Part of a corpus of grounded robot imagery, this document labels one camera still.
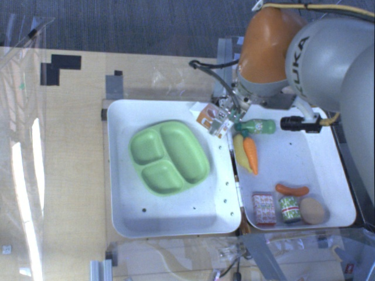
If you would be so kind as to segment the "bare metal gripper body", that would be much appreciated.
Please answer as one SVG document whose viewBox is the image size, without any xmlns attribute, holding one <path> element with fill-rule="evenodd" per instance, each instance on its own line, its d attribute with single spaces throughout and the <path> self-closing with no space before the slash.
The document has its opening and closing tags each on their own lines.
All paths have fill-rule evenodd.
<svg viewBox="0 0 375 281">
<path fill-rule="evenodd" d="M 252 105 L 265 103 L 265 98 L 248 92 L 239 82 L 232 82 L 229 89 L 221 98 L 221 108 L 229 119 L 242 119 Z"/>
</svg>

